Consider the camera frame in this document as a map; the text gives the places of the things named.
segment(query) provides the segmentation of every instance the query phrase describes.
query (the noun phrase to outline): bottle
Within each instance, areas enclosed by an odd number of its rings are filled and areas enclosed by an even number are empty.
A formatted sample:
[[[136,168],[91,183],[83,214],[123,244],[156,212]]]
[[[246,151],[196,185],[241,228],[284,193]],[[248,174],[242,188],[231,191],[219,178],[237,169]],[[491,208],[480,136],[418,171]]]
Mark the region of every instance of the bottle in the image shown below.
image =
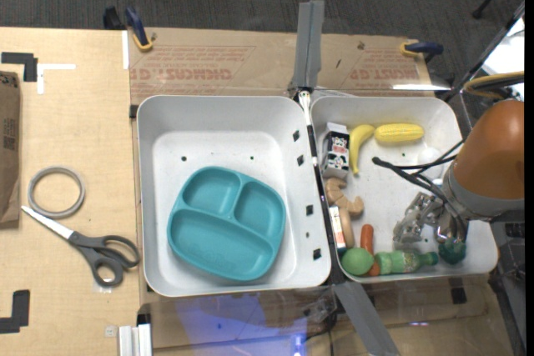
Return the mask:
[[[416,251],[396,250],[375,254],[375,260],[380,266],[380,274],[414,273],[421,266],[436,265],[438,259],[435,252],[417,253]]]

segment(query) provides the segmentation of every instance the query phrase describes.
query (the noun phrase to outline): orange carrot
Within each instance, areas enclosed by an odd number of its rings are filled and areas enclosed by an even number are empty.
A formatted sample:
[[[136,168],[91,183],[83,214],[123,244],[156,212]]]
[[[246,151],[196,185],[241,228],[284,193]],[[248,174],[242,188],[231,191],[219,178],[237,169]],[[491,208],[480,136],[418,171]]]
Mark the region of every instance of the orange carrot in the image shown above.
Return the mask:
[[[360,235],[360,246],[363,249],[366,249],[369,251],[371,255],[374,255],[373,251],[373,235],[375,233],[375,230],[373,229],[373,226],[370,224],[364,224],[361,228],[361,235]],[[369,272],[365,276],[378,276],[380,274],[380,266],[375,261],[373,263],[373,266],[370,268]]]

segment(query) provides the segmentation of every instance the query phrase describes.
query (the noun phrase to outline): blue clamp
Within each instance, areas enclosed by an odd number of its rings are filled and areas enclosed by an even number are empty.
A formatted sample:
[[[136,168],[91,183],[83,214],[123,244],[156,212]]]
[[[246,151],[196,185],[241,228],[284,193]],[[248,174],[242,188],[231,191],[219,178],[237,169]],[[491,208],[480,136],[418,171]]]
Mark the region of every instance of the blue clamp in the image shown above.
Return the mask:
[[[126,8],[126,23],[133,29],[133,41],[137,47],[143,52],[152,49],[152,41],[147,38],[139,15],[130,6]]]
[[[434,42],[402,43],[400,52],[407,57],[416,57],[418,53],[427,53],[425,61],[428,63],[435,55],[442,55],[443,45]]]

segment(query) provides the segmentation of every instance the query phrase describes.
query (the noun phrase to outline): corn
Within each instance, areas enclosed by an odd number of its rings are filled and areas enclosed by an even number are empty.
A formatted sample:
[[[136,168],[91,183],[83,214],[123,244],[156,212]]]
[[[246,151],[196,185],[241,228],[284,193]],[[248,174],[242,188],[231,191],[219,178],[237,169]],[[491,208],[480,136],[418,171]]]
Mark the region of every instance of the corn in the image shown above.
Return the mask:
[[[413,123],[391,123],[379,126],[375,138],[382,143],[402,143],[422,138],[425,130]]]

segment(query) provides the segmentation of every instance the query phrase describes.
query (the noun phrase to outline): gray ring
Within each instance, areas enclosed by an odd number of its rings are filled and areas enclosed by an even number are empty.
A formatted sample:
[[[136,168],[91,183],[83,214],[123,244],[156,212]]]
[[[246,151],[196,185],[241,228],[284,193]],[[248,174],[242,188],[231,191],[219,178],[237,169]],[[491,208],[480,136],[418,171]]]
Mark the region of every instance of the gray ring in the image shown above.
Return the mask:
[[[68,175],[69,177],[73,178],[80,190],[78,200],[74,203],[73,206],[65,209],[64,211],[59,211],[59,212],[47,211],[46,209],[43,209],[39,205],[37,205],[37,203],[33,199],[33,191],[35,190],[35,186],[37,185],[37,183],[41,180],[41,178],[46,177],[47,175],[50,175],[52,173],[64,173],[65,175]],[[83,185],[82,178],[79,176],[77,172],[75,172],[71,168],[67,168],[64,166],[51,166],[45,169],[41,169],[38,173],[36,173],[33,176],[33,178],[30,180],[30,184],[28,185],[29,205],[32,207],[34,211],[41,213],[45,217],[49,217],[49,218],[68,217],[69,215],[72,215],[73,213],[75,213],[76,211],[80,209],[84,199],[85,199],[85,186]]]

